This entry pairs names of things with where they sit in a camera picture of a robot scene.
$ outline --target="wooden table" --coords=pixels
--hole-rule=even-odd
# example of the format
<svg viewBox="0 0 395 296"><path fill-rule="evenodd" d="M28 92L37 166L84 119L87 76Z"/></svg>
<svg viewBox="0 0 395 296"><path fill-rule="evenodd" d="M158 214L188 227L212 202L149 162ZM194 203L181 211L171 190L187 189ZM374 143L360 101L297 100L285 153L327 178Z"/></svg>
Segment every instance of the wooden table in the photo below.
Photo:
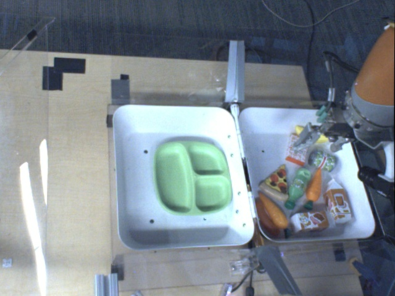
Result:
<svg viewBox="0 0 395 296"><path fill-rule="evenodd" d="M86 59L86 72L64 73L63 91L43 91L43 65L52 66L55 57ZM20 166L24 162L29 163L46 260L47 294L93 295L94 275L109 274L116 223L111 218L114 210L110 205L106 116L110 81L121 74L130 76L132 100L152 98L156 102L166 97L195 104L207 93L222 94L227 63L33 51L19 56L0 76L0 256L13 260L11 268L1 269L1 295L40 294L20 195ZM246 64L246 97L306 103L309 92L301 67ZM38 152L43 139L48 140L48 206L42 192ZM346 256L360 256L355 242L347 246ZM347 262L335 262L328 248L309 252L293 247L285 257L304 295L362 295L359 280ZM154 252L150 258L155 260ZM147 266L147 260L140 265ZM173 270L181 266L169 260L159 273L153 273L157 271L154 266L145 269L148 281L144 296L219 295L222 285L213 282L222 282L230 275L218 273L212 282L201 286L162 288L171 281ZM194 273L208 268L213 271L216 266L215 262L197 261ZM240 278L230 276L233 281ZM255 275L254 280L256 295L277 295L267 274ZM120 295L131 295L133 286L122 284L124 290L130 290ZM240 289L235 295L243 293Z"/></svg>

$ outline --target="green bottle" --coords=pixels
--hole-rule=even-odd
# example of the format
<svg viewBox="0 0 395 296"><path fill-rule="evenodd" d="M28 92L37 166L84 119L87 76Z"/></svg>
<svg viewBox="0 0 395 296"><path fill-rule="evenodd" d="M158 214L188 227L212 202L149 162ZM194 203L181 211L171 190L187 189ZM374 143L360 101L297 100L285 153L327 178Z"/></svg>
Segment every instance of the green bottle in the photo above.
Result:
<svg viewBox="0 0 395 296"><path fill-rule="evenodd" d="M304 191L311 179L311 173L308 169L300 168L297 170L294 181L288 190L288 200L285 202L285 208L292 210L295 202L303 196Z"/></svg>

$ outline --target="gray carpet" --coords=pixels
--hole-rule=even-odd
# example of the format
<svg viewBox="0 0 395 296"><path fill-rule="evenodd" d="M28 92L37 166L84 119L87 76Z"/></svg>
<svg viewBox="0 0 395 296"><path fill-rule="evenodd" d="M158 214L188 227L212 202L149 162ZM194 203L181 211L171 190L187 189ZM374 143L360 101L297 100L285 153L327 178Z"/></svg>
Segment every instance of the gray carpet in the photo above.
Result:
<svg viewBox="0 0 395 296"><path fill-rule="evenodd" d="M303 0L266 1L292 22L311 23ZM353 0L308 1L320 19ZM335 12L315 27L309 62L312 29L278 20L260 0L0 0L0 47L11 47L16 30L26 26L27 33L35 19L45 16L56 18L49 29L50 51L225 60L225 43L243 39L248 62L303 65L312 98L324 100L328 74L322 52L334 52L360 68L386 24L383 18L393 18L394 5L395 0L362 0ZM335 66L339 94L355 76Z"/></svg>

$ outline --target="toy pizza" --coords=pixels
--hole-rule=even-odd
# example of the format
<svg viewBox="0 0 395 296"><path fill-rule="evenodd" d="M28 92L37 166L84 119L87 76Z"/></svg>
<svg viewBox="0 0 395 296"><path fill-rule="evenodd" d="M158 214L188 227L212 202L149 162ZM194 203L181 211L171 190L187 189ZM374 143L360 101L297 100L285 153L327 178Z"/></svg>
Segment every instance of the toy pizza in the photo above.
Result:
<svg viewBox="0 0 395 296"><path fill-rule="evenodd" d="M277 200L288 199L288 185L286 182L285 165L281 165L265 181L259 184L259 188L270 197Z"/></svg>

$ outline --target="carrot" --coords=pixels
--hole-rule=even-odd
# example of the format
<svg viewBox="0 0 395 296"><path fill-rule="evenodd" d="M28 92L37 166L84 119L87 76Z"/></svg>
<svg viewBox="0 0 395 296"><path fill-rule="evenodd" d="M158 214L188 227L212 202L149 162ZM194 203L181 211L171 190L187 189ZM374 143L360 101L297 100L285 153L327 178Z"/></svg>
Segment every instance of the carrot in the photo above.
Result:
<svg viewBox="0 0 395 296"><path fill-rule="evenodd" d="M280 229L287 228L288 220L286 219L281 209L279 209L278 206L274 204L273 201L265 196L263 193L258 192L258 194L273 224Z"/></svg>
<svg viewBox="0 0 395 296"><path fill-rule="evenodd" d="M321 186L322 186L322 171L319 168L313 178L311 179L310 184L306 189L306 198L309 200L304 208L311 210L313 208L313 202L317 201L321 195Z"/></svg>
<svg viewBox="0 0 395 296"><path fill-rule="evenodd" d="M266 212L264 203L260 199L255 199L255 205L257 208L257 214L259 219L260 227L267 231L272 236L276 237L280 234L280 229L278 229L270 219L269 215Z"/></svg>

